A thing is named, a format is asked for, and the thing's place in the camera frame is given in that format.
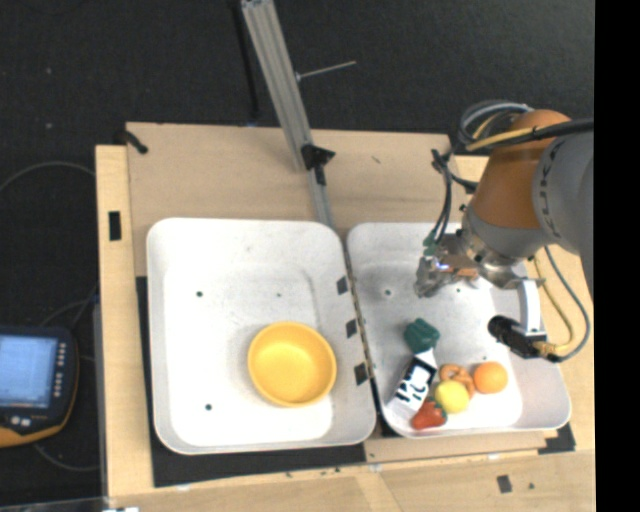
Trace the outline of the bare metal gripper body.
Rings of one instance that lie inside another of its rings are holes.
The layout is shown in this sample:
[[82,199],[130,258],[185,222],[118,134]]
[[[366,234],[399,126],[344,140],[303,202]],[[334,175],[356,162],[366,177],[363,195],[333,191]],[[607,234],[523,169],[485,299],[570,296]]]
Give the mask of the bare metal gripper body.
[[483,278],[499,289],[513,289],[522,280],[515,271],[522,257],[503,255],[476,235],[430,233],[423,240],[422,257],[432,259],[432,278],[450,273],[453,283]]

